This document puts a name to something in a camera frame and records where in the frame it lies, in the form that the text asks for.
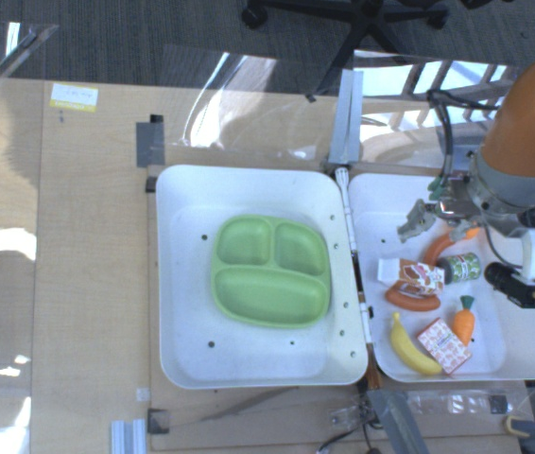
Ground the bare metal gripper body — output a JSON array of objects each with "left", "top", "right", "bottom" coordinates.
[{"left": 432, "top": 171, "right": 486, "bottom": 229}]

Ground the orange curved sausage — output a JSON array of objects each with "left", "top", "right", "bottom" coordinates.
[{"left": 422, "top": 226, "right": 481, "bottom": 268}]

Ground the green and white can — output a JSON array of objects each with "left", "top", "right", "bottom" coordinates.
[{"left": 437, "top": 252, "right": 482, "bottom": 286}]

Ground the white and orange carton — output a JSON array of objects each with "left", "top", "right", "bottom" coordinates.
[{"left": 376, "top": 257, "right": 446, "bottom": 298}]

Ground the red sausage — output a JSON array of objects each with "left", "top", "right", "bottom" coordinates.
[{"left": 384, "top": 285, "right": 441, "bottom": 313}]

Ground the orange carrot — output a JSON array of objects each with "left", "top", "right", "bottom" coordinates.
[{"left": 451, "top": 294, "right": 476, "bottom": 347}]

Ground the orange patterned packet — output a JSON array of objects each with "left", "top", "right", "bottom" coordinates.
[{"left": 416, "top": 317, "right": 473, "bottom": 375}]

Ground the yellow banana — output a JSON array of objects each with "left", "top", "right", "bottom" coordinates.
[{"left": 388, "top": 311, "right": 443, "bottom": 376}]

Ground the white plastic tray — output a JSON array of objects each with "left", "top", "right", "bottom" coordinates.
[
  {"left": 346, "top": 172, "right": 535, "bottom": 383},
  {"left": 154, "top": 164, "right": 370, "bottom": 391}
]

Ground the green divided plate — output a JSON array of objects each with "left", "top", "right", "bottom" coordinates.
[{"left": 209, "top": 214, "right": 333, "bottom": 329}]

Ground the black office chair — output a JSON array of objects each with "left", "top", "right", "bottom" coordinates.
[{"left": 240, "top": 0, "right": 535, "bottom": 103}]

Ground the black cylinder on white bracket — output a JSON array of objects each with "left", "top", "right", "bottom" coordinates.
[{"left": 483, "top": 228, "right": 535, "bottom": 309}]

